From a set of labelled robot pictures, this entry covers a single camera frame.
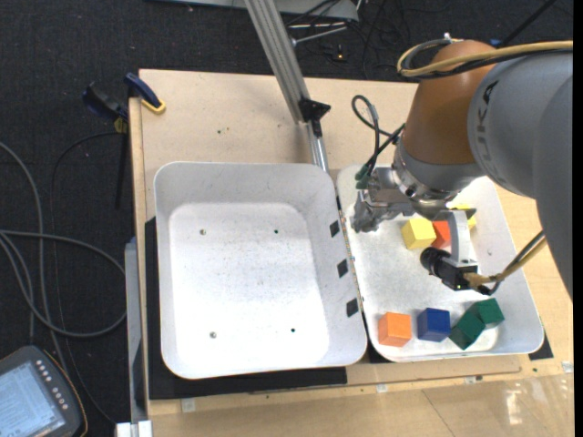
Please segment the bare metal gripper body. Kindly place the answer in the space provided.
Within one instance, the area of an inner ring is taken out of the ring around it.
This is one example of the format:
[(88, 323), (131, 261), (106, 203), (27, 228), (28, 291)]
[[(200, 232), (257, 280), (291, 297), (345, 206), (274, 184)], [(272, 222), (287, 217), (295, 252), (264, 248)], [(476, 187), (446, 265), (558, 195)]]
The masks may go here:
[(409, 171), (362, 166), (362, 220), (389, 220), (418, 214), (433, 220), (458, 195), (458, 188), (431, 188)]

